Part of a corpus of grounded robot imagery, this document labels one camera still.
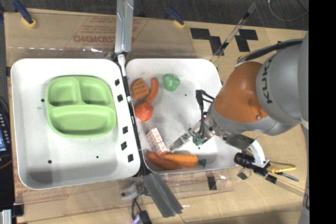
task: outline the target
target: brown waffle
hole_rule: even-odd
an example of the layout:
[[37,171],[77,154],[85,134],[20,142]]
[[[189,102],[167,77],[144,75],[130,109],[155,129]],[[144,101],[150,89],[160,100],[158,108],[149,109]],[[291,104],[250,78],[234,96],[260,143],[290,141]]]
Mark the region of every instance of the brown waffle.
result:
[[145,97],[149,94],[149,90],[143,79],[135,80],[131,85],[131,95],[133,99]]

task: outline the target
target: white plastic tray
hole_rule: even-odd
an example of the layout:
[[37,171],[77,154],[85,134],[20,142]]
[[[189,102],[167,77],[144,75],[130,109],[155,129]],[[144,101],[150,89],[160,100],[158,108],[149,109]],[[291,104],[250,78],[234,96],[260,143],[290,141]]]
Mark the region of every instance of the white plastic tray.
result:
[[[110,133],[69,138],[51,129],[42,99],[52,79],[68,75],[98,77],[110,86],[117,111],[117,124]],[[12,66],[11,78],[18,174],[24,185],[47,189],[128,178],[138,172],[138,148],[121,73],[114,62],[23,59]]]
[[[201,118],[195,91],[202,89],[211,96],[216,96],[222,87],[216,67],[204,59],[134,59],[127,64],[126,73],[129,86],[138,78],[142,78],[149,89],[151,78],[155,77],[159,81],[159,92],[152,103],[154,107],[152,118],[146,122],[136,119],[141,148],[145,153],[151,150],[145,137],[150,129],[157,127],[165,145],[169,148]],[[165,74],[173,74],[180,79],[181,83],[176,91],[169,92],[164,89],[162,78]],[[134,105],[141,101],[142,99],[135,100]],[[209,104],[204,102],[204,105],[206,111]],[[238,149],[225,144],[216,136],[199,147],[188,142],[179,151],[195,154],[199,159],[206,159],[206,166],[162,170],[147,159],[145,163],[155,173],[171,174],[230,168],[236,166],[234,156]]]

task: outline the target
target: black hole in tray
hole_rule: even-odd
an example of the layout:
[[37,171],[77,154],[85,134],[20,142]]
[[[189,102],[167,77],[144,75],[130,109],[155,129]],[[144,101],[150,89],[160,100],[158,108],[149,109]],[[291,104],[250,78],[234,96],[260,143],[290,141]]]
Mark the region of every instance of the black hole in tray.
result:
[[126,141],[121,144],[121,150],[123,151],[125,148],[127,148],[127,143]]
[[128,155],[127,158],[129,163],[134,160],[133,154]]

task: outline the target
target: green divided plate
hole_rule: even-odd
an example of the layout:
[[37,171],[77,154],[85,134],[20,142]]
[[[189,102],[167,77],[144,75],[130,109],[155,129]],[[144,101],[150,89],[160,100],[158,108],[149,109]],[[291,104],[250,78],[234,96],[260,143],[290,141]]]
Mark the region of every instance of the green divided plate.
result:
[[49,124],[60,135],[103,135],[112,131],[117,122],[112,91],[96,77],[54,79],[48,86],[46,103]]

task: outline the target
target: orange carrot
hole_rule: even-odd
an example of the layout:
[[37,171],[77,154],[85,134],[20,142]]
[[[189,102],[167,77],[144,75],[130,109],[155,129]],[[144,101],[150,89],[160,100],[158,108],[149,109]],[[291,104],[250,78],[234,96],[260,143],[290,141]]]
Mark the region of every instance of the orange carrot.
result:
[[159,91],[159,81],[157,80],[157,78],[152,78],[151,79],[151,91],[145,98],[145,101],[147,101],[148,103],[153,102],[156,95],[158,94],[157,93],[158,91]]
[[198,158],[193,154],[165,154],[163,158],[187,167],[194,167],[199,163]]
[[146,157],[158,167],[165,170],[175,170],[177,168],[177,163],[168,161],[166,159],[161,159],[157,157],[153,152],[148,151]]
[[144,101],[134,108],[135,116],[142,121],[148,121],[153,115],[153,109],[151,104]]

